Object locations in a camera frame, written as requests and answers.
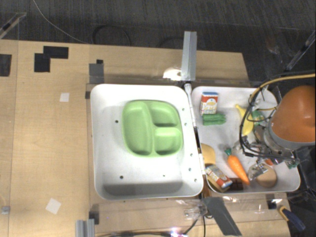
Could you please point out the red and white carton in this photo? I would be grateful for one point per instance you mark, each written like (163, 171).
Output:
(218, 177)
(209, 104)

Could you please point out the brown chocolate bar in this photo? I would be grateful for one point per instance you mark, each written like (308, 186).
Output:
(236, 185)

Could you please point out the green bean bundle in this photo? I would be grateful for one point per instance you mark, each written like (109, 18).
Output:
(213, 119)

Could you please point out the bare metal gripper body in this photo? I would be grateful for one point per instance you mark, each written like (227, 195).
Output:
(275, 152)

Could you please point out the tan round bread roll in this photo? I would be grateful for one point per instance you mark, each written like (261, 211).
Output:
(267, 179)

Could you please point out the orange carrot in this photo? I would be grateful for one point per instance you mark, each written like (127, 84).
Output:
(236, 165)

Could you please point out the green divided plate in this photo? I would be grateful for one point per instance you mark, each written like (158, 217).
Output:
(138, 130)

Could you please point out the tan bread piece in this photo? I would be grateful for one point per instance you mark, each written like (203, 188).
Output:
(208, 154)

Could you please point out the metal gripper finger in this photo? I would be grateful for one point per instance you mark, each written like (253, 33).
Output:
(258, 169)

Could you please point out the white plastic tray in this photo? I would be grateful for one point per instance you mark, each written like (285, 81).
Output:
(108, 144)
(222, 137)

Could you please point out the yellow banana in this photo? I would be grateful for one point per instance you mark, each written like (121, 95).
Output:
(247, 128)

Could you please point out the green packet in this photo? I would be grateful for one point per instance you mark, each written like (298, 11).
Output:
(258, 116)

